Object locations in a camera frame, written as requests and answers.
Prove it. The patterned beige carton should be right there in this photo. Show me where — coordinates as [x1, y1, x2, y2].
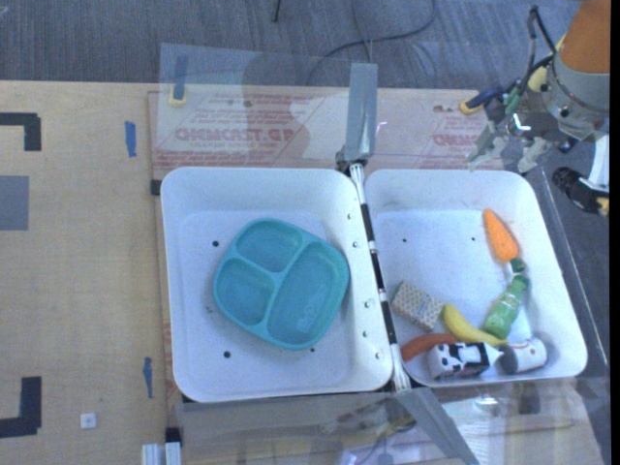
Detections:
[389, 281, 445, 333]

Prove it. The orange carrot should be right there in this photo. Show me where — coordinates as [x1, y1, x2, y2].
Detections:
[481, 207, 528, 274]

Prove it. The white can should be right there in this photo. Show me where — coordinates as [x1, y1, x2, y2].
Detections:
[498, 336, 549, 376]

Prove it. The black and white carton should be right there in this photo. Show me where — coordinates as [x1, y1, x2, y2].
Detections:
[425, 341, 505, 382]

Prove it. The yellow banana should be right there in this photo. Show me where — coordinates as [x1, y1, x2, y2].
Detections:
[441, 302, 510, 349]

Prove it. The black cylinder on white bracket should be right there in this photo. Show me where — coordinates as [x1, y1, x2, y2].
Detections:
[551, 133, 610, 217]

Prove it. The teal divided plate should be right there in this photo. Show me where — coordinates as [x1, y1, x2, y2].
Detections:
[211, 217, 352, 352]

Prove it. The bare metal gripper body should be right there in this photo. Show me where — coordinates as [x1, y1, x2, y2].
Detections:
[484, 95, 607, 153]

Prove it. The orange sausage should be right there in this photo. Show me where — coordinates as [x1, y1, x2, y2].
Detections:
[399, 332, 458, 363]

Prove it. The white plastic tray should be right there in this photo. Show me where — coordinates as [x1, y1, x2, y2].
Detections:
[362, 168, 590, 389]
[159, 165, 394, 404]

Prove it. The green bottle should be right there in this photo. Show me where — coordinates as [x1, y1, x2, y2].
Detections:
[481, 273, 531, 340]

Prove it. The brown cardboard board red print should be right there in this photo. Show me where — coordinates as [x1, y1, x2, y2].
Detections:
[146, 86, 606, 436]

